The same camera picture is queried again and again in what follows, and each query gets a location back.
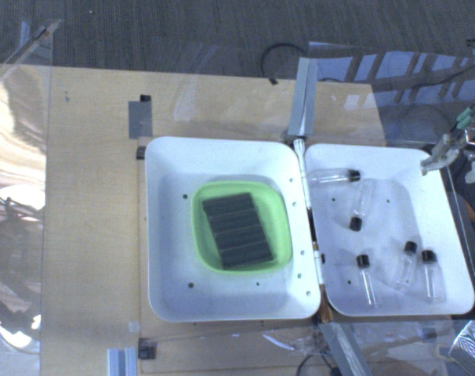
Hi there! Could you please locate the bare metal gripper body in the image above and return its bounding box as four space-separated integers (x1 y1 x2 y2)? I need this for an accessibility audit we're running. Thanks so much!
451 127 475 151

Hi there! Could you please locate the black ribbed rack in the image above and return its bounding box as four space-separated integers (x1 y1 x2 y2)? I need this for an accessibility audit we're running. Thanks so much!
201 192 275 271

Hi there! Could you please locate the green plastic bowl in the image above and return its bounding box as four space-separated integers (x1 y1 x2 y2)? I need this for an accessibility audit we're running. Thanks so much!
190 180 294 276

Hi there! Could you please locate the white plastic tray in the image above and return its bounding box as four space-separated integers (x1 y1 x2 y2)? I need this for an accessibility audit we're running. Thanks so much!
303 143 475 318
143 136 322 324

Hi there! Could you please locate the clear bottle with black cap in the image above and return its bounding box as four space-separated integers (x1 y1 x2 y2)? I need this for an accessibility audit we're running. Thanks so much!
347 182 375 233
355 253 380 309
420 249 448 303
306 168 361 186
393 240 419 290

